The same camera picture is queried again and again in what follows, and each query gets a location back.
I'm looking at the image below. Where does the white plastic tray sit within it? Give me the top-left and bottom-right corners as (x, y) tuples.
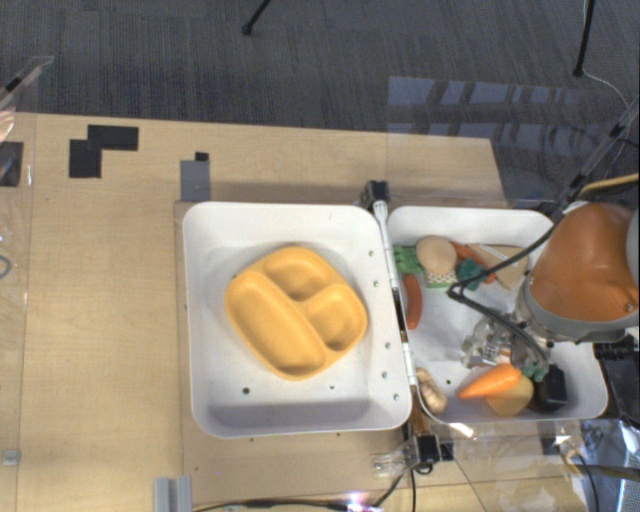
(387, 205), (610, 427)
(182, 201), (414, 440)

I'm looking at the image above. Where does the orange divided plate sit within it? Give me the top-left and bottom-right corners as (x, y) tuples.
(224, 245), (370, 383)

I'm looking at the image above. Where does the teal green broccoli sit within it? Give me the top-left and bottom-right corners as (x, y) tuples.
(456, 258), (487, 292)

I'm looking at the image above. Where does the thick orange carrot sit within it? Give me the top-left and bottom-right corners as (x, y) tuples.
(457, 362), (523, 401)

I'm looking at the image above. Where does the beige potato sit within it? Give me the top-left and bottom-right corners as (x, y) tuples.
(415, 235), (458, 277)

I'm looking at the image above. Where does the black cylinder on white bracket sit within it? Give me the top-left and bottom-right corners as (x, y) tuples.
(540, 363), (570, 409)

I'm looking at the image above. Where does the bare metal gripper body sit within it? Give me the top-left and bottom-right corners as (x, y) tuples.
(460, 310), (552, 371)

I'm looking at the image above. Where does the tan bread roll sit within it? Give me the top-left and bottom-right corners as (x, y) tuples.
(415, 367), (448, 414)

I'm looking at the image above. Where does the thin black and white rod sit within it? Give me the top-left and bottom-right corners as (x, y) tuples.
(371, 199), (420, 389)

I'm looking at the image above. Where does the thin orange carrot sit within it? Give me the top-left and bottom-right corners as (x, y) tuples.
(449, 240), (497, 285)

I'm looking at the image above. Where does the red sausage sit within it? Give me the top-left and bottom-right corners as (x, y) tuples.
(402, 272), (424, 331)

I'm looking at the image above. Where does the yellow pear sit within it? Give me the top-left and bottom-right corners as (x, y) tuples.
(486, 375), (536, 418)

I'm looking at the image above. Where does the tan sandwich wedge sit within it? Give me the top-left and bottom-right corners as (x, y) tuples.
(466, 242), (530, 291)

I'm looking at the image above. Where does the white and green cupcake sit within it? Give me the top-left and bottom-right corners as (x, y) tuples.
(424, 268), (459, 291)

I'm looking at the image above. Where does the green lettuce leaf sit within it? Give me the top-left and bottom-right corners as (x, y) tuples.
(392, 244), (424, 276)

